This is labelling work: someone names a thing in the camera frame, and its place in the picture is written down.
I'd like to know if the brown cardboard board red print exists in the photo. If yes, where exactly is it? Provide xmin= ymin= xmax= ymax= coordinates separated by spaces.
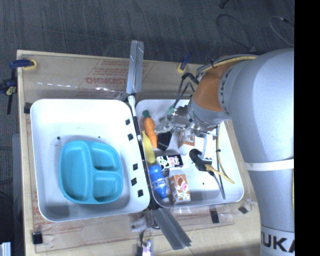
xmin=19 ymin=53 xmax=251 ymax=254

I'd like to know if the white plastic tray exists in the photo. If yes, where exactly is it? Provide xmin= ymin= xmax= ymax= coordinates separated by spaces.
xmin=134 ymin=98 xmax=245 ymax=209
xmin=29 ymin=98 xmax=151 ymax=223

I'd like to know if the white and orange carton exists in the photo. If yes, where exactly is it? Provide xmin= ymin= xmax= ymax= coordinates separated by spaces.
xmin=177 ymin=128 xmax=197 ymax=156

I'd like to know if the black cylinder on white bracket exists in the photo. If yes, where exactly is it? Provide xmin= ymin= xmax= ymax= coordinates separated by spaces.
xmin=188 ymin=136 xmax=214 ymax=172

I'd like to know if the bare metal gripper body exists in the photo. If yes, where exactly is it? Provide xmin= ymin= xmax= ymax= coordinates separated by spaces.
xmin=171 ymin=104 xmax=218 ymax=138

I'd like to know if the brown and white carton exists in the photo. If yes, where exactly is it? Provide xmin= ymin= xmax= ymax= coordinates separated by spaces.
xmin=167 ymin=167 xmax=192 ymax=205

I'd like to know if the black and white cow carton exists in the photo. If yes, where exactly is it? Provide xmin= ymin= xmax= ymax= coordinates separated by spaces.
xmin=155 ymin=154 xmax=184 ymax=172

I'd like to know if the blue bottle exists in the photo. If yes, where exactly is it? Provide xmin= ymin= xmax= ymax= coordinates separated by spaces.
xmin=147 ymin=163 xmax=168 ymax=201

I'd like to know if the yellow banana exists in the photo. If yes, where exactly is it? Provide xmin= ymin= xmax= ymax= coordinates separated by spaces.
xmin=140 ymin=129 xmax=157 ymax=165

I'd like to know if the blue divided plate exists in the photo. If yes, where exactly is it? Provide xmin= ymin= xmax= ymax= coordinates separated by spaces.
xmin=58 ymin=140 xmax=124 ymax=205

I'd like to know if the black wedge block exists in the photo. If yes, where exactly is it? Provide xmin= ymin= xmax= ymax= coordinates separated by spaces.
xmin=156 ymin=130 xmax=174 ymax=152

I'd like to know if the orange carrot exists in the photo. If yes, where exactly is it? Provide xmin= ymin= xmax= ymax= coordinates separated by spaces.
xmin=141 ymin=109 xmax=159 ymax=150

